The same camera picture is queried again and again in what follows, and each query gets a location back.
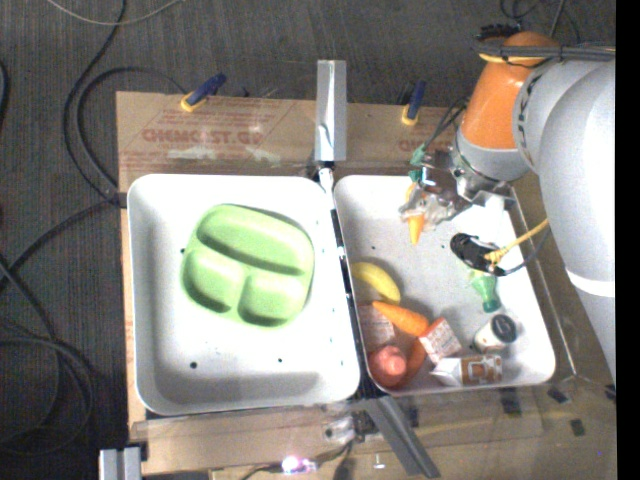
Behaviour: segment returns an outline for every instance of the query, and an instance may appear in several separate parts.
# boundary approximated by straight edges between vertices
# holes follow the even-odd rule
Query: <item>green plate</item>
[[[221,204],[198,222],[180,277],[200,306],[239,322],[277,327],[302,311],[313,269],[313,245],[296,223]]]

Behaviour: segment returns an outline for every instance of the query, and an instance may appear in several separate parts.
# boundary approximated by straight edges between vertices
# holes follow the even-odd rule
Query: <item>can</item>
[[[516,323],[507,315],[495,315],[483,325],[473,337],[473,345],[478,352],[496,352],[513,343],[518,337]]]

